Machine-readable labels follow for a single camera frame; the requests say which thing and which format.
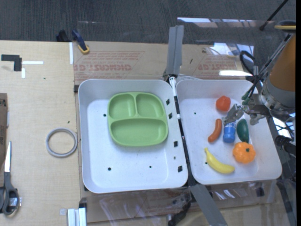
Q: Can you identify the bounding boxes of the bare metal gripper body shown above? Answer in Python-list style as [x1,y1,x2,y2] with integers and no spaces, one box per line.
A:
[244,95,296,122]

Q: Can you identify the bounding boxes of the red-orange toy tomato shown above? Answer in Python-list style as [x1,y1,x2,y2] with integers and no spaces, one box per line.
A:
[215,95,231,112]

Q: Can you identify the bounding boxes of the dark green toy pepper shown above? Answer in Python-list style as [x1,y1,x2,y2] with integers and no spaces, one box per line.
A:
[236,118,250,144]

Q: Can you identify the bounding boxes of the blue toy bottle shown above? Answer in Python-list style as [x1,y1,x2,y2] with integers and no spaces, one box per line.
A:
[222,122,237,144]

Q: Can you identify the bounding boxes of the orange toy sausage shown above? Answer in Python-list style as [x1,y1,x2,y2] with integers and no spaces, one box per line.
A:
[207,118,223,143]

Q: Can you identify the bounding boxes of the orange toy pumpkin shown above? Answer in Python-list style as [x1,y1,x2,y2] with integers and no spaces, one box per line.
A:
[232,141,257,164]

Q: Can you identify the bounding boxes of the white plastic tray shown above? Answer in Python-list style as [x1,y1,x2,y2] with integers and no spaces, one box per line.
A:
[175,79,283,186]
[78,79,189,194]

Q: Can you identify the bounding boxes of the yellow banana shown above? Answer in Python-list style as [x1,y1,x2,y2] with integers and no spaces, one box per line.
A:
[204,147,236,175]

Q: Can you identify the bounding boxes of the green divided plate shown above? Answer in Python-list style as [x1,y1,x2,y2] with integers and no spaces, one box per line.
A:
[107,92,169,147]

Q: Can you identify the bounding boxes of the brown cardboard board, red print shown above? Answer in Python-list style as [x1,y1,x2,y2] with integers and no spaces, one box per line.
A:
[72,40,284,224]

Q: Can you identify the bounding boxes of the white tape roll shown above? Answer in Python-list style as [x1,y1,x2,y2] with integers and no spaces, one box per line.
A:
[45,127,78,158]

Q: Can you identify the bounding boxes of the black cylinder on white bracket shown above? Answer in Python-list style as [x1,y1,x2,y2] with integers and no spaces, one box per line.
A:
[274,126,296,159]

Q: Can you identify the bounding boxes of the black block with thin wires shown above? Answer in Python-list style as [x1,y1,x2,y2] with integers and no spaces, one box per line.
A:
[167,198,192,226]

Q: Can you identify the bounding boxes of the grey-handled scissors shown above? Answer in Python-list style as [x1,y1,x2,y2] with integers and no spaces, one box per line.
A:
[0,140,21,216]

